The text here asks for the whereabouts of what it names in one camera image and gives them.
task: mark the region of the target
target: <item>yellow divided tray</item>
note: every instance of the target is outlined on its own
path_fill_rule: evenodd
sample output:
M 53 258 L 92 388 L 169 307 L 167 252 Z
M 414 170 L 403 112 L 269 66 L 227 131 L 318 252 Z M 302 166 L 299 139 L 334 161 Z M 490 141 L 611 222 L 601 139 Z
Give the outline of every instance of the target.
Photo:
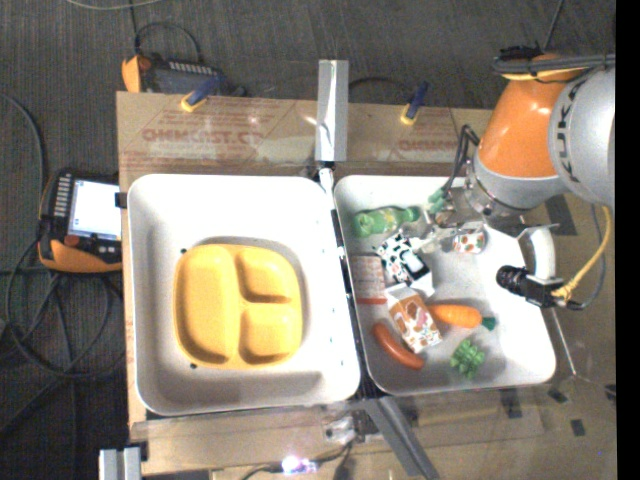
M 176 266 L 173 321 L 180 350 L 195 365 L 246 370 L 282 363 L 302 340 L 298 277 L 270 249 L 196 246 Z

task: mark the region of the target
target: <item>screen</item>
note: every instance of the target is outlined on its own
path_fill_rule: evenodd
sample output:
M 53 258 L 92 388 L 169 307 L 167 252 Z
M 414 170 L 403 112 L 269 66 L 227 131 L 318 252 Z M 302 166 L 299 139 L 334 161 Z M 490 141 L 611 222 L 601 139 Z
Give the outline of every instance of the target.
M 120 240 L 122 222 L 116 206 L 118 185 L 75 180 L 69 234 Z

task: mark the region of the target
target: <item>green bottle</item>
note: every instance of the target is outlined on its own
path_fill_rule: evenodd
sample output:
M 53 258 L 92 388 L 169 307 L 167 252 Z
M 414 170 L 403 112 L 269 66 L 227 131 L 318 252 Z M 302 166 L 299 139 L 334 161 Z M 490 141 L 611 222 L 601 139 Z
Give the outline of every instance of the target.
M 404 209 L 387 206 L 377 210 L 357 213 L 353 227 L 356 236 L 366 238 L 369 235 L 390 233 L 405 222 L 415 222 L 420 218 L 420 214 L 421 211 L 418 206 L 410 206 Z

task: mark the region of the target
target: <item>sausage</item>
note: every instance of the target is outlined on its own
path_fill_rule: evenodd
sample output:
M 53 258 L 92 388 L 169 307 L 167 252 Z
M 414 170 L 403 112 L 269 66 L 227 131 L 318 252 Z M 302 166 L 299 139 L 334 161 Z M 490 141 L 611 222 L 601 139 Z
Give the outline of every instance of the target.
M 413 370 L 420 370 L 424 366 L 424 359 L 398 343 L 382 322 L 375 323 L 371 333 L 382 349 L 401 365 Z

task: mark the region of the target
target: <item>orange and black device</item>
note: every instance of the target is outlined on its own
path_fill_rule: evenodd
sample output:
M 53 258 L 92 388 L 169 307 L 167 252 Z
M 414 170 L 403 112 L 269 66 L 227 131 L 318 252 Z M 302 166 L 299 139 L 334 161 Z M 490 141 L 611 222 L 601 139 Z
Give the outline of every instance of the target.
M 122 269 L 118 184 L 59 171 L 40 203 L 40 261 L 52 270 L 104 273 Z

